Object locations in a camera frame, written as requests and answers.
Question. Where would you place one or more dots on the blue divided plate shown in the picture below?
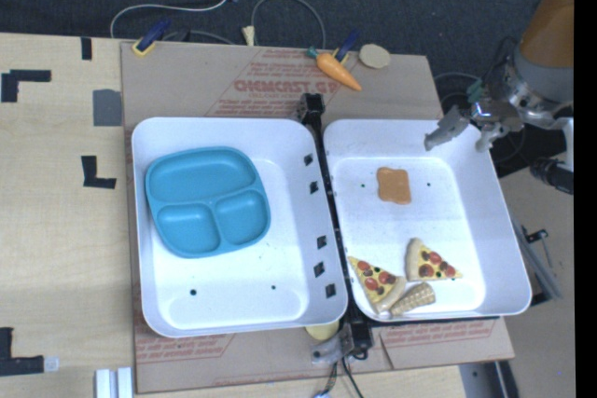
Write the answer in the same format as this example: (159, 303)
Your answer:
(205, 200)

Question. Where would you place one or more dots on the thin black rod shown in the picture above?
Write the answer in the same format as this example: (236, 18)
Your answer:
(330, 196)

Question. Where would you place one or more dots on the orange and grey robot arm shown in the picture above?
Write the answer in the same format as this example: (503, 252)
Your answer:
(548, 28)

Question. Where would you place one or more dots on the brown cardboard board red print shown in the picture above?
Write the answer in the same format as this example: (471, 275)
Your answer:
(186, 84)

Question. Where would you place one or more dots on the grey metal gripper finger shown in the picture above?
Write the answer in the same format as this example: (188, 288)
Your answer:
(448, 126)
(490, 136)

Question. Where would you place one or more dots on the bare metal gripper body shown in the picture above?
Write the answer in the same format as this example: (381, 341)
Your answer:
(522, 105)

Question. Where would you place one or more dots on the orange carrot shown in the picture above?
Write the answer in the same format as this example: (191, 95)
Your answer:
(338, 71)

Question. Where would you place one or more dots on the white plastic tray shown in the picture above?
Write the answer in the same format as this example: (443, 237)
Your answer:
(242, 293)
(429, 228)

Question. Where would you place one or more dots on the pale yellow round object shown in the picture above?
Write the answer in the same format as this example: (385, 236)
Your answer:
(322, 331)

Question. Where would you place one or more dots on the round beige biscuit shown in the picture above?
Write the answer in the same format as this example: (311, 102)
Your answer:
(374, 56)

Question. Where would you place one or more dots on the black cylinder on white bracket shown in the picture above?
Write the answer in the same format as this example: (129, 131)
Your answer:
(555, 174)

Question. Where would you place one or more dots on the beige waffle cone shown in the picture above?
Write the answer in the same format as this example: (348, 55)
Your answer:
(415, 298)

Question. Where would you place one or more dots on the toy pizza slice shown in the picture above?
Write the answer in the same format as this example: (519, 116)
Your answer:
(429, 263)
(375, 282)

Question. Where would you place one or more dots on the orange toast slice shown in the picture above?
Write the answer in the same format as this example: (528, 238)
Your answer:
(394, 185)

